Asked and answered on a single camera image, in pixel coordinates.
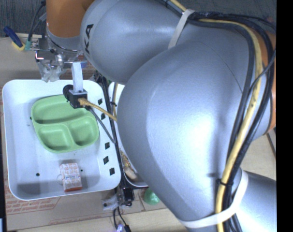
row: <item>green tray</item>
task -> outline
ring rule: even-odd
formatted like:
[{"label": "green tray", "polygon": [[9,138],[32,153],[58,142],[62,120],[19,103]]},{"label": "green tray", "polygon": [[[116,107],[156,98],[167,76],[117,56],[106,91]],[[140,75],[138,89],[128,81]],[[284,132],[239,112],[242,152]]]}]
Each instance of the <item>green tray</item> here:
[{"label": "green tray", "polygon": [[41,144],[54,153],[84,148],[99,137],[94,115],[85,108],[72,108],[63,95],[35,102],[31,119]]}]

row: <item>small box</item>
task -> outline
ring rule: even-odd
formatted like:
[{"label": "small box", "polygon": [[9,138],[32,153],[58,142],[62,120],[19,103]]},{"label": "small box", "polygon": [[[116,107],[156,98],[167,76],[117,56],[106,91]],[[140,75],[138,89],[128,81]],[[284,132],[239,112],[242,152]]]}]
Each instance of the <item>small box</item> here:
[{"label": "small box", "polygon": [[75,191],[82,189],[81,176],[77,163],[65,163],[60,165],[64,191]]}]

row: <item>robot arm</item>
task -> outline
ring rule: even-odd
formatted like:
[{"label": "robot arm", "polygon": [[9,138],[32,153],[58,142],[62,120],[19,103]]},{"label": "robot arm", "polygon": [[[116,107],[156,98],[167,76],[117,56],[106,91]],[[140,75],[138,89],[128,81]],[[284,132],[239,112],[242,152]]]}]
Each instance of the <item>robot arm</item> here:
[{"label": "robot arm", "polygon": [[[48,30],[57,32],[49,11]],[[257,58],[248,33],[227,23],[188,23],[177,45],[168,49],[179,20],[155,0],[95,0],[84,14],[79,42],[100,73],[125,84],[118,128],[137,171],[178,219],[195,221],[216,210],[217,180],[226,167],[240,100],[255,80]],[[76,36],[66,33],[60,36]],[[274,126],[275,99],[264,88],[275,83],[270,83],[273,77],[261,77],[250,121],[256,126],[249,126],[245,138],[249,142]],[[244,107],[251,106],[247,98]],[[242,230],[276,231],[276,182],[248,176],[236,211]],[[237,168],[232,193],[240,179]]]}]

